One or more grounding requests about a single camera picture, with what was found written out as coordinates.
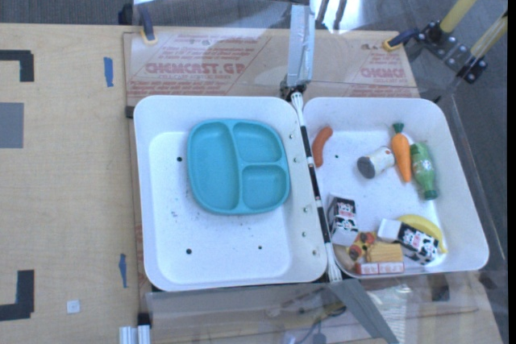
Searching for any tan biscuit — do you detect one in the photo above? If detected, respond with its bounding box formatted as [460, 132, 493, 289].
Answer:
[333, 244, 356, 271]

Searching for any cow print milk bottle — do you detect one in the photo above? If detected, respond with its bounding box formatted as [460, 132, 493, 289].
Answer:
[377, 218, 441, 266]

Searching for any yellow banana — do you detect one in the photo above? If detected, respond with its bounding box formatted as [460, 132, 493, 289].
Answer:
[396, 213, 448, 255]

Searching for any black and white thin rod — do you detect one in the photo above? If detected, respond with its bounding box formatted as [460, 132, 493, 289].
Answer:
[289, 91, 343, 284]

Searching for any white plastic tray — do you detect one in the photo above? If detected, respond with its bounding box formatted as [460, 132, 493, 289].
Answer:
[132, 94, 328, 292]
[302, 96, 490, 280]

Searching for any orange carrot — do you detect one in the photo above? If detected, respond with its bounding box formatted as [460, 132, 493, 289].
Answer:
[390, 122, 413, 184]

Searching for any cow print milk carton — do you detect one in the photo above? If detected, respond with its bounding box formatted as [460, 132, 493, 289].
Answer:
[327, 195, 360, 247]

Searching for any red and white packet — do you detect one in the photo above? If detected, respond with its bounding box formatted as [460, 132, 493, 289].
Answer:
[354, 261, 406, 276]

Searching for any pizza slice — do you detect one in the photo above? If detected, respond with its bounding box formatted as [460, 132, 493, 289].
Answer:
[347, 230, 377, 263]

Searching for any orange sausage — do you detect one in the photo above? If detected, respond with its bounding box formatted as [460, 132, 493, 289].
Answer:
[311, 126, 334, 169]

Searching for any yellow waffle block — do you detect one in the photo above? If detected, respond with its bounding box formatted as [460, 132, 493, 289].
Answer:
[365, 241, 404, 264]

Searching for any blue divided plate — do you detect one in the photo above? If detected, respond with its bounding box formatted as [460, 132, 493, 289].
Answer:
[186, 118, 291, 215]

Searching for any brown cardboard board red print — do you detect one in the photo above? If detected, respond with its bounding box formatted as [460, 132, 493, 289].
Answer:
[122, 29, 422, 288]

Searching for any green bottle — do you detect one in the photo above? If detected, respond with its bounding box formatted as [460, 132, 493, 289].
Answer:
[409, 142, 439, 201]

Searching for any small white can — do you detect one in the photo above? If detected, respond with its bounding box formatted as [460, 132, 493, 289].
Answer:
[356, 146, 396, 180]

